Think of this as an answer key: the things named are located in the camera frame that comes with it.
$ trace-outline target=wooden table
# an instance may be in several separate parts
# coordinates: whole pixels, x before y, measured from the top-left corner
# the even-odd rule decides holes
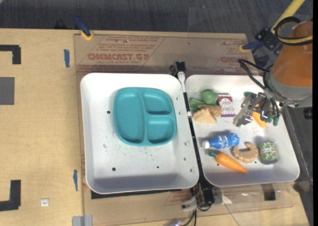
[[[105,33],[94,31],[94,34]],[[0,30],[0,45],[19,45],[21,48],[21,64],[12,64],[12,52],[0,51],[0,77],[14,77],[15,85],[14,105],[0,105],[1,202],[9,200],[10,181],[21,180],[21,204],[18,210],[0,212],[0,225],[72,225],[73,216],[85,214],[75,34],[79,32]],[[186,36],[163,32],[107,31],[107,34]],[[69,68],[64,59],[65,49],[70,52]],[[78,190],[73,178],[75,170]],[[292,188],[289,191],[292,207],[236,213],[234,217],[200,214],[197,225],[308,225],[299,194]],[[41,205],[42,199],[44,202],[49,199],[49,205]],[[142,224],[141,220],[131,224],[134,221],[123,221],[121,225],[162,226],[171,222],[170,219],[164,221],[167,219],[164,214],[161,218],[160,222]]]

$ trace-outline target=yellow pole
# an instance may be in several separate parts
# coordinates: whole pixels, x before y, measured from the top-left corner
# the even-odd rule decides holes
[[[295,12],[302,6],[305,0],[293,0],[287,9],[283,12],[283,14],[279,17],[279,19],[276,21],[276,23],[272,26],[271,32],[274,34],[274,28],[277,26],[277,24],[285,17],[293,16]]]

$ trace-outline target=white tray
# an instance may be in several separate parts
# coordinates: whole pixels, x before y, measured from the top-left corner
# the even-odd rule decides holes
[[[256,79],[262,83],[261,77],[256,76]],[[185,84],[189,100],[191,98],[200,100],[200,93],[207,89],[218,93],[229,93],[233,98],[236,113],[241,110],[244,92],[256,94],[263,92],[248,76],[242,75],[192,75],[187,78]],[[237,127],[233,124],[233,117],[218,117],[216,124],[193,121],[193,125],[205,177],[215,186],[292,182],[299,176],[299,165],[282,116],[278,126],[267,124],[265,129],[255,121]],[[261,142],[273,141],[279,158],[278,162],[264,165],[259,157],[253,163],[239,161],[248,170],[247,174],[236,172],[222,165],[217,166],[215,158],[208,155],[209,150],[202,148],[202,141],[229,132],[236,133],[240,137],[240,149],[246,148],[245,142],[252,142],[258,146]],[[219,151],[233,157],[231,148]]]
[[[176,115],[176,135],[165,145],[123,143],[113,123],[116,92],[125,87],[156,88],[167,93]],[[180,82],[171,75],[88,74],[80,83],[86,181],[96,193],[184,189],[199,178]]]

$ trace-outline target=gray square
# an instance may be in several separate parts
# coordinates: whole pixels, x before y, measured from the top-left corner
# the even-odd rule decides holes
[[[14,105],[13,77],[0,77],[0,105]]]

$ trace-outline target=blue tape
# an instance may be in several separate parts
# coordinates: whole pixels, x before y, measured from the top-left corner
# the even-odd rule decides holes
[[[64,61],[65,61],[66,68],[69,68],[70,67],[70,52],[67,49],[64,50]]]
[[[73,180],[75,184],[75,190],[78,191],[78,171],[74,169]]]

